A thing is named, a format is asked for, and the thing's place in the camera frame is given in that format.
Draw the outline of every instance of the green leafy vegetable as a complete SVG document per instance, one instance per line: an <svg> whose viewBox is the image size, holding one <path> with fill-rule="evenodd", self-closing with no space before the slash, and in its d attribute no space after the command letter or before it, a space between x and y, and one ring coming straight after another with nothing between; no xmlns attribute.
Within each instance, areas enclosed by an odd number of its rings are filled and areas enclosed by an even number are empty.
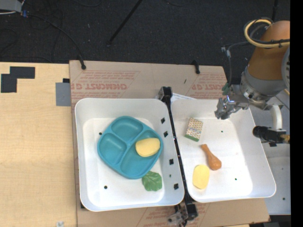
<svg viewBox="0 0 303 227"><path fill-rule="evenodd" d="M162 188L162 177L159 173L149 171L142 178L142 183L147 191L157 191Z"/></svg>

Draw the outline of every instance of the yellow potato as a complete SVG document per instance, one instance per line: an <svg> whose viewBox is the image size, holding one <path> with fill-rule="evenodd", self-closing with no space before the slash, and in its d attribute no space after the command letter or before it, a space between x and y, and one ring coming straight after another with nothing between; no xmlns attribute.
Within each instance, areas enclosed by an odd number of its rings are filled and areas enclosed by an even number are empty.
<svg viewBox="0 0 303 227"><path fill-rule="evenodd" d="M147 138L136 142L136 151L142 157L150 157L160 149L158 138Z"/></svg>
<svg viewBox="0 0 303 227"><path fill-rule="evenodd" d="M209 181L209 168L206 165L197 165L193 174L193 185L199 189L205 189Z"/></svg>

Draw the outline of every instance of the teal plate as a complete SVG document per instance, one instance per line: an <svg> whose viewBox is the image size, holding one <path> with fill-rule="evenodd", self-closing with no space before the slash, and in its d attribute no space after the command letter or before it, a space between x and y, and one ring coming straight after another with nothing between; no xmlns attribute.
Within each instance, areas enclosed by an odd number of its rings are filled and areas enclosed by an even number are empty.
<svg viewBox="0 0 303 227"><path fill-rule="evenodd" d="M135 144L146 138L160 140L159 151L150 156L140 156ZM112 169L129 179L144 177L158 160L163 141L159 134L141 121L122 116L116 118L102 133L97 150L100 158Z"/></svg>

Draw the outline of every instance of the white tray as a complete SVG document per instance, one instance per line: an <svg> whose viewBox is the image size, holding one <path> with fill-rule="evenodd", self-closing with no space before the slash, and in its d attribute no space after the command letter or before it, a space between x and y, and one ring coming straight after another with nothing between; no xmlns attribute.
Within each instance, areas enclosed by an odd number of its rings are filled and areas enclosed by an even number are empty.
<svg viewBox="0 0 303 227"><path fill-rule="evenodd" d="M189 195L197 202L273 196L276 183L261 141L252 134L255 123L250 109L239 110L229 119L221 120L214 114L217 103L218 100L178 99L171 106ZM184 137L190 117L203 122L198 142ZM222 161L222 168L210 170L204 190L192 184L195 166L207 165L201 144L207 144Z"/></svg>
<svg viewBox="0 0 303 227"><path fill-rule="evenodd" d="M162 176L162 188L145 190L141 179L127 179L106 165L98 155L99 133L120 116L131 116L155 130L163 151L151 171ZM80 199L91 211L177 205L184 198L169 113L157 99L84 98L75 106Z"/></svg>

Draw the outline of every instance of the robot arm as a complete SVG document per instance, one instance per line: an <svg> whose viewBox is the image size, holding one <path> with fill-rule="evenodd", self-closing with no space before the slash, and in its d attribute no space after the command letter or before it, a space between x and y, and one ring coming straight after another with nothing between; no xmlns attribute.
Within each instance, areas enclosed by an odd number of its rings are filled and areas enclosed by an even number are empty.
<svg viewBox="0 0 303 227"><path fill-rule="evenodd" d="M261 40L252 39L248 30L251 25L259 22L267 23L268 27ZM253 20L244 27L244 35L256 49L242 73L240 85L224 86L226 97L219 99L215 111L218 119L227 119L232 113L240 109L246 110L251 105L261 110L271 110L271 113L276 112L275 105L269 105L267 102L282 90L290 90L290 21L272 23L266 18ZM256 128L253 134L266 141L290 142L290 139L284 136L285 131L279 130L280 128Z"/></svg>

